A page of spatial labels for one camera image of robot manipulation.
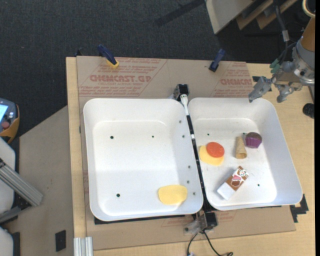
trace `blue clamp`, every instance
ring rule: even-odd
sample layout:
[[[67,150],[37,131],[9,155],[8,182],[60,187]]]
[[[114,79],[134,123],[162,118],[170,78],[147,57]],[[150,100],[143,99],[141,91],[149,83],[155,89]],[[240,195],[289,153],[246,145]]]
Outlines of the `blue clamp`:
[[[106,63],[113,67],[116,68],[119,66],[119,62],[115,59],[114,55],[109,51],[106,47],[104,47],[102,44],[98,45],[98,51],[100,53],[100,56],[103,56],[106,58]]]
[[[218,51],[218,54],[215,56],[214,61],[212,61],[209,69],[213,72],[216,72],[219,66],[219,62],[221,61],[221,59],[224,57],[226,51],[223,49],[220,49]]]

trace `screen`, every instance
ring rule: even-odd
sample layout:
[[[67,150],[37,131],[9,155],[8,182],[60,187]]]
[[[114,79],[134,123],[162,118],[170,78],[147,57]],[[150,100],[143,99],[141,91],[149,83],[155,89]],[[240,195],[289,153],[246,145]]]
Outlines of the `screen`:
[[[6,113],[7,109],[8,109],[7,105],[0,104],[0,121],[4,117],[4,114]]]

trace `wooden table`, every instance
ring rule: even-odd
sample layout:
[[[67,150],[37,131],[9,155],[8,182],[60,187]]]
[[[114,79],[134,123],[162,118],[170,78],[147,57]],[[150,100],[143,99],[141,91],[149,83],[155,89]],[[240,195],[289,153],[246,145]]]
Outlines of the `wooden table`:
[[[247,64],[252,76],[270,76],[269,65]],[[79,133],[79,98],[77,79],[77,60],[66,58],[67,96],[69,112],[70,156],[72,176],[73,225],[74,237],[87,236],[84,187],[82,174],[81,136]],[[263,97],[276,108],[279,121],[286,139],[303,193],[308,204],[306,214],[298,216],[296,231],[251,235],[211,240],[220,252],[234,252],[236,256],[312,256],[316,254],[315,235],[315,123],[314,119],[303,114],[306,103],[312,102],[310,91],[304,87],[289,95],[287,101],[277,103],[279,92],[274,89]],[[187,242],[127,247],[109,250],[96,250],[95,256],[185,256]],[[197,256],[211,256],[206,240],[192,242],[191,251]]]

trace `orange disc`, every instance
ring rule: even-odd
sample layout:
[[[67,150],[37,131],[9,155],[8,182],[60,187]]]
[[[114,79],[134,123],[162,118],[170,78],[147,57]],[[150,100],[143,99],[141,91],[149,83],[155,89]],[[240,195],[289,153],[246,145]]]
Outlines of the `orange disc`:
[[[206,151],[213,158],[220,158],[225,154],[225,149],[217,142],[210,142],[206,145]]]

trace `chocolate bar toy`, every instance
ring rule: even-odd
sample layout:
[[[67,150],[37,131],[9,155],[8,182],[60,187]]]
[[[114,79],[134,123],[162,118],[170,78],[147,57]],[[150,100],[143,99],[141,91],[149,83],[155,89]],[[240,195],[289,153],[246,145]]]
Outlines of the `chocolate bar toy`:
[[[228,200],[246,181],[249,174],[245,169],[239,166],[235,172],[218,188],[217,192]]]

